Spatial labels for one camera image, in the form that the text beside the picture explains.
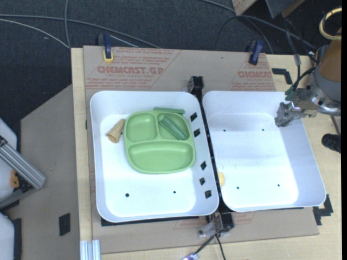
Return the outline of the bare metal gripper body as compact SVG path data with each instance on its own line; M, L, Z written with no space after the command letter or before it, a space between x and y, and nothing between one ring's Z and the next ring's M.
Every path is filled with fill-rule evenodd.
M319 88L298 88L294 93L292 105L294 109L300 109L303 116L315 117L317 113L341 116L340 102Z

